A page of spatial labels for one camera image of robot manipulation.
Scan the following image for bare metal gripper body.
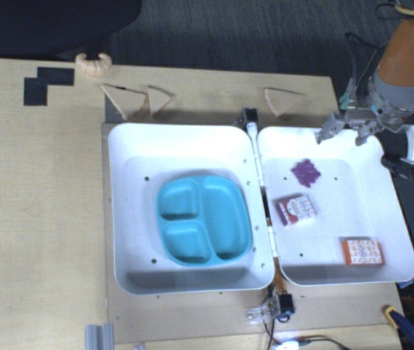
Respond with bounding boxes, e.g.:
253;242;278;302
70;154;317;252
343;99;410;133

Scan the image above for orange carton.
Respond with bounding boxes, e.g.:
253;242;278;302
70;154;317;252
341;236;384;266

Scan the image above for white plastic tray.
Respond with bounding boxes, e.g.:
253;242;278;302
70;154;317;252
257;125;414;287
106;122;277;296

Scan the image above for blue divided plate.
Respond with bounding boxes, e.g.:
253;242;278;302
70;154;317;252
155;175;254;268

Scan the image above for pale wood board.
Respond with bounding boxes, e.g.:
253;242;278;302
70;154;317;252
101;64;405;346

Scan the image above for black block with thin wires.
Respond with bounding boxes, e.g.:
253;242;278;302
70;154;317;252
241;107;259;125
277;292;297;323

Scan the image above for purple grapes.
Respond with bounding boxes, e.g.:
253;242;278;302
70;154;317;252
290;157;322;189

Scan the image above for red and white carton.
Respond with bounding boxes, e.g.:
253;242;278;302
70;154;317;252
274;193;319;228

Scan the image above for thin black and white rod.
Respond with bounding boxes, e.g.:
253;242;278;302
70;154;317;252
246;122;285;293

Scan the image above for tan croissant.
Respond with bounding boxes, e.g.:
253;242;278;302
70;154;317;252
74;52;114;78

